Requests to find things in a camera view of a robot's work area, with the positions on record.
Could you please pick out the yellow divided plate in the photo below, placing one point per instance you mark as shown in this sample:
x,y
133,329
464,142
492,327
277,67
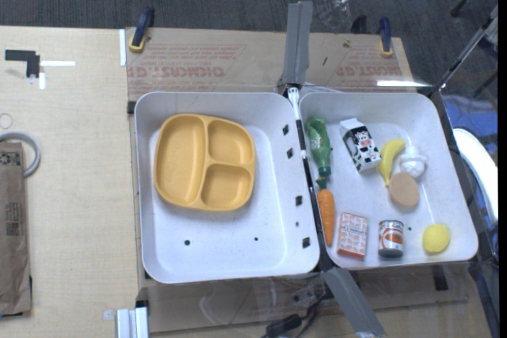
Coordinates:
x,y
204,162

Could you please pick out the orange and white packet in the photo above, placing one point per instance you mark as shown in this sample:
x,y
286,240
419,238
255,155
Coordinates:
x,y
351,235

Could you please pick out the yellow lemon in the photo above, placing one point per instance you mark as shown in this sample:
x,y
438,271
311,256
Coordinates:
x,y
435,238

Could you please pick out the white plastic bottle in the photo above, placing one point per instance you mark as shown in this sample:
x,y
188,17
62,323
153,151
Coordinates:
x,y
414,164

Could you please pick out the brown cardboard board red print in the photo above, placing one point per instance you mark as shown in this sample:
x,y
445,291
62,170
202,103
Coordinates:
x,y
222,63

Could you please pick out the white cow print carton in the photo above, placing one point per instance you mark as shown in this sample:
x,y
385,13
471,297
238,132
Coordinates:
x,y
362,148

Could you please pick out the small soup can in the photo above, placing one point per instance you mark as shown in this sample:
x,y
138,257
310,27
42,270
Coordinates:
x,y
390,238

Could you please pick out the yellow banana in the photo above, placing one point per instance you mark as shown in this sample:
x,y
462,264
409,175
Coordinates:
x,y
390,156

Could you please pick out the tan round biscuit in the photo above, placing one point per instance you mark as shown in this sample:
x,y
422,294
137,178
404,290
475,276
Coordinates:
x,y
404,190

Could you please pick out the green plastic bottle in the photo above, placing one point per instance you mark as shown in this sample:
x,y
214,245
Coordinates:
x,y
319,144

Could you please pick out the white plastic tray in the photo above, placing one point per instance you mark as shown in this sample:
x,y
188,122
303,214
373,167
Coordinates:
x,y
237,249
435,122

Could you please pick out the brown paper bag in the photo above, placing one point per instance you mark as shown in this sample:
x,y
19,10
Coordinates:
x,y
14,229

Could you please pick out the orange carrot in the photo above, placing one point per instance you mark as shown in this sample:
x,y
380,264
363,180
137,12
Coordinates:
x,y
327,210

